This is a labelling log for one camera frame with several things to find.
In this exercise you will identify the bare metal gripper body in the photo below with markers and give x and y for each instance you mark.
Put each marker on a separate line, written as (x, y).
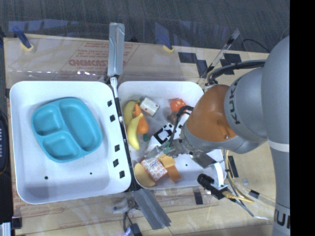
(180, 147)

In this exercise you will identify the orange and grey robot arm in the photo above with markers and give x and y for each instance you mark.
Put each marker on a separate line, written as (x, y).
(248, 112)

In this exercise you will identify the yellow-orange block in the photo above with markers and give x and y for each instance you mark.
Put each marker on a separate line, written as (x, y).
(167, 160)

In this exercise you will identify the white carton with black print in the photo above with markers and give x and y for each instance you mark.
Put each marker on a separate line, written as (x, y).
(161, 134)

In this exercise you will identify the orange wedge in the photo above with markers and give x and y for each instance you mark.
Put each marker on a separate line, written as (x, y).
(174, 174)

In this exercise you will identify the white and orange packet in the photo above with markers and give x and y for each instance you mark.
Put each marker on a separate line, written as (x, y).
(155, 169)

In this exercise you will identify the red cube with yellow stars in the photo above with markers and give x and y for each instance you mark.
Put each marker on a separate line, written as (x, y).
(177, 105)

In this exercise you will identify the orange carrot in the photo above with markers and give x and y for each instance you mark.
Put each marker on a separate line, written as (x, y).
(142, 126)

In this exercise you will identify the yellow round biscuit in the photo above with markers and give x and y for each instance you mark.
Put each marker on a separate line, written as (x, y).
(142, 177)

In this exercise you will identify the yellow banana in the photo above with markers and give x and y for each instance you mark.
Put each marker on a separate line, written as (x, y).
(128, 110)
(133, 134)

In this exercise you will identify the white carton with orange dots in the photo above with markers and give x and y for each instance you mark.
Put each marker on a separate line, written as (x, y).
(148, 106)

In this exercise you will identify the white plastic tray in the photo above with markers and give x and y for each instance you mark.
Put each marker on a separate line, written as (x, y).
(73, 181)
(160, 90)

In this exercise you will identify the blue divided plate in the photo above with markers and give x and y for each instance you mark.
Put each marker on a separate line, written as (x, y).
(73, 122)

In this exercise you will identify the brown cardboard board red print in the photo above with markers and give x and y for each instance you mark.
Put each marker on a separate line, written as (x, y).
(73, 58)

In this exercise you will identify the black cylinder on white bracket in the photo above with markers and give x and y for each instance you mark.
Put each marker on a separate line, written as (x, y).
(209, 183)

